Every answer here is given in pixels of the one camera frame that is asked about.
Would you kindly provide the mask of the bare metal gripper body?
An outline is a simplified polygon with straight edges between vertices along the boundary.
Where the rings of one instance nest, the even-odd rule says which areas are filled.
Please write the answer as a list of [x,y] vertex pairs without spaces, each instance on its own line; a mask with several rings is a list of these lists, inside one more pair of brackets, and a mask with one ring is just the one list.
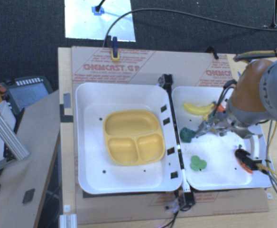
[[213,117],[212,126],[224,127],[225,135],[227,132],[232,132],[242,139],[248,139],[255,135],[248,129],[249,125],[237,120],[232,113],[216,113]]

